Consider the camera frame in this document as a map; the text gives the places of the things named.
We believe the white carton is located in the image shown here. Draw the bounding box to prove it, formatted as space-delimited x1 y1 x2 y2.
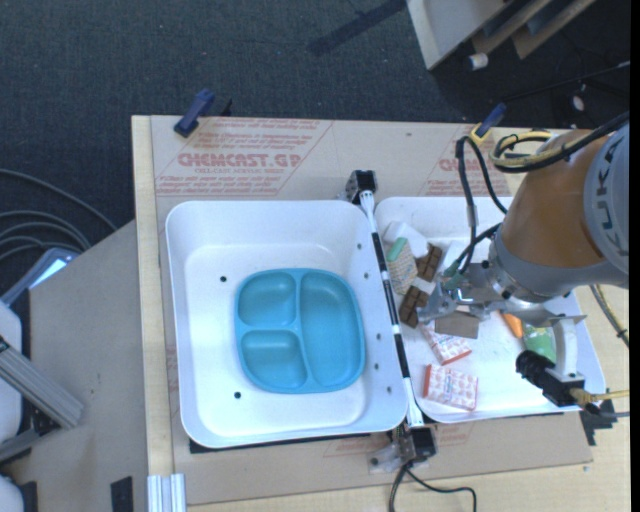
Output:
382 220 429 252

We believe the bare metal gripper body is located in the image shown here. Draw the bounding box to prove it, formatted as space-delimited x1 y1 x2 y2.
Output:
430 260 555 321

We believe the white plastic tray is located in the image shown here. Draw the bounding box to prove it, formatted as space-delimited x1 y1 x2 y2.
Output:
164 199 411 449
373 195 608 425

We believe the brown chocolate biscuit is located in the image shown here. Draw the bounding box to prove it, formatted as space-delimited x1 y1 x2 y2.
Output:
415 242 445 283
398 285 431 329

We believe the black cylinder on white bracket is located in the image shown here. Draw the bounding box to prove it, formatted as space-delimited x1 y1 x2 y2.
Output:
514 307 588 408

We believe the thin black and white rod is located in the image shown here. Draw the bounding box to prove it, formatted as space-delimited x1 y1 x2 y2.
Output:
360 192 425 428

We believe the black block with thin wires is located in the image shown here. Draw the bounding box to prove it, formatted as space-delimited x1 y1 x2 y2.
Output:
393 425 438 465
343 169 378 204

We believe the beige patterned carton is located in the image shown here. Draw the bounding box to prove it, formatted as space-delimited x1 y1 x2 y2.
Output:
388 244 419 297

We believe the blue divided plate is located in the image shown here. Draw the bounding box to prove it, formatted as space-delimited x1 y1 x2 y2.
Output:
233 268 367 395

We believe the orange and white packet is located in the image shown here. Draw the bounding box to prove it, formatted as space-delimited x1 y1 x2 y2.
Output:
419 323 473 367
423 363 480 413

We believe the green packet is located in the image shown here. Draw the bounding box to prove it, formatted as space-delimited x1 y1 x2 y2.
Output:
521 322 558 364

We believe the brown cardboard board red print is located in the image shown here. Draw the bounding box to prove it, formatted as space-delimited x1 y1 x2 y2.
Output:
149 115 595 506

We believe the pale green cap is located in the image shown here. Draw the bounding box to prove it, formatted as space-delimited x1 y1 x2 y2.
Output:
385 237 411 263

